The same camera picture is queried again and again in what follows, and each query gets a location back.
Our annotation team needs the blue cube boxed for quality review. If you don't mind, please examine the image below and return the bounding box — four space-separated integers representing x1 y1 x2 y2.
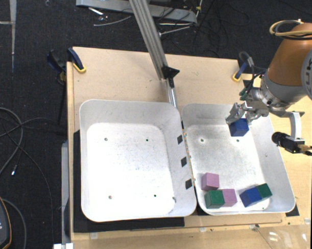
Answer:
238 187 263 208
228 117 250 138

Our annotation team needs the pink cube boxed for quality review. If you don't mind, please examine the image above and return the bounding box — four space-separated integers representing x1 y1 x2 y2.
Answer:
200 172 220 192
221 188 238 208

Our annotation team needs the pale wood board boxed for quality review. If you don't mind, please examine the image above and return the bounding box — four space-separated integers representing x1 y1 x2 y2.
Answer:
65 46 292 248

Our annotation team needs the green cube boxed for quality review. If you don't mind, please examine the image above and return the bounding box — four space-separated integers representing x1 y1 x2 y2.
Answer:
204 189 226 210
255 183 274 200

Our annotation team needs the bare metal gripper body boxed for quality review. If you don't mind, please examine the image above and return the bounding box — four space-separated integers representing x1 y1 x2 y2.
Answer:
242 87 278 118

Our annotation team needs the black cylinder on white bracket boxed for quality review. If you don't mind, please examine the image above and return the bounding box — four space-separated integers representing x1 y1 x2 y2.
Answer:
269 106 312 156

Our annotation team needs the white plastic tray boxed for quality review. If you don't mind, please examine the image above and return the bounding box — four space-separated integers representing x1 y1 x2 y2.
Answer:
177 102 300 219
75 98 201 226

